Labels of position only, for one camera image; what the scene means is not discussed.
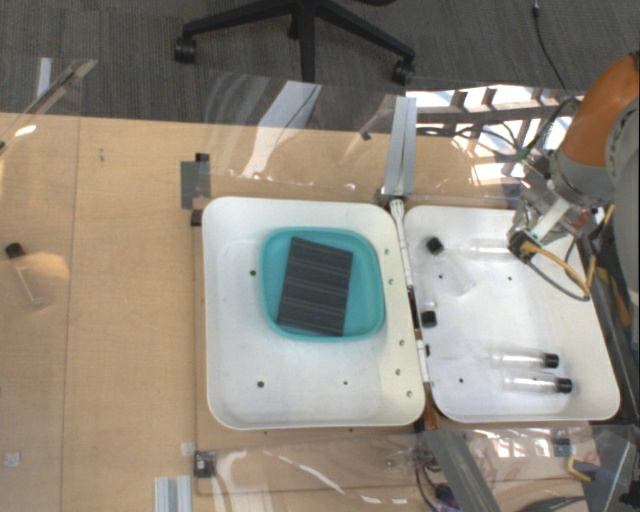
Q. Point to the black cylinder on white bracket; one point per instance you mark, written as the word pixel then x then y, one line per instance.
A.
pixel 522 246

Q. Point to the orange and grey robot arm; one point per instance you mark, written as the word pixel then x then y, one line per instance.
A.
pixel 595 115

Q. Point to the black striped rectangular pad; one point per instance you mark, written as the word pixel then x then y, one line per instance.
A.
pixel 315 287

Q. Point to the white plastic tray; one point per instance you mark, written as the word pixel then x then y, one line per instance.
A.
pixel 520 310
pixel 310 380

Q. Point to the teal plate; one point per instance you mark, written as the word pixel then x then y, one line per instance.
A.
pixel 365 290

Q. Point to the thin black and white rod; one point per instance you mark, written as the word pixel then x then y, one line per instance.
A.
pixel 406 255

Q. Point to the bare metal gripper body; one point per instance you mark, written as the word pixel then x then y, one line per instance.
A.
pixel 537 192

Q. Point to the clear plastic bottle black cap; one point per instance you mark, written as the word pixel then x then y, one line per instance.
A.
pixel 14 250
pixel 550 360
pixel 490 245
pixel 429 319
pixel 435 245
pixel 564 385

